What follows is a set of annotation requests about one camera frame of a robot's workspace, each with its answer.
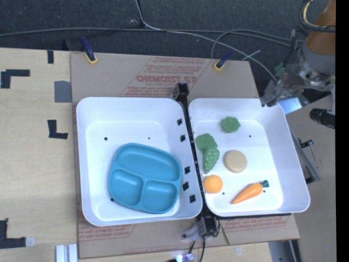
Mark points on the green grapes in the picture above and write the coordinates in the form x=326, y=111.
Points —
x=210, y=157

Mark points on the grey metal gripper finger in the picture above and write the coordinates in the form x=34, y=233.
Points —
x=268, y=96
x=293, y=104

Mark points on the orange carrot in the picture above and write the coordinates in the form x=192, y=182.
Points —
x=248, y=193

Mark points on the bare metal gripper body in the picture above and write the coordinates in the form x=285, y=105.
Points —
x=302, y=82

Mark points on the white plastic tray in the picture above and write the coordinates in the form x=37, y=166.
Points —
x=128, y=119
x=270, y=151

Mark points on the thin black rod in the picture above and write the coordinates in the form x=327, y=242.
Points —
x=193, y=149

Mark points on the orange round fruit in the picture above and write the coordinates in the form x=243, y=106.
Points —
x=213, y=184

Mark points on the black cylinder on white bracket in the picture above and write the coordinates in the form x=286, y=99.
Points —
x=323, y=117

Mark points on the blue divided plate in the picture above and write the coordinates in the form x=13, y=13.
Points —
x=145, y=177

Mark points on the brown cardboard board red print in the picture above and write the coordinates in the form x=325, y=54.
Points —
x=114, y=75

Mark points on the green broccoli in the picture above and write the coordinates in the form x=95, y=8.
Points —
x=230, y=124

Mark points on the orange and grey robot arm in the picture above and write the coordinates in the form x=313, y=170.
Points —
x=321, y=23

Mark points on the beige round biscuit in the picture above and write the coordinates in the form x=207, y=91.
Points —
x=235, y=161

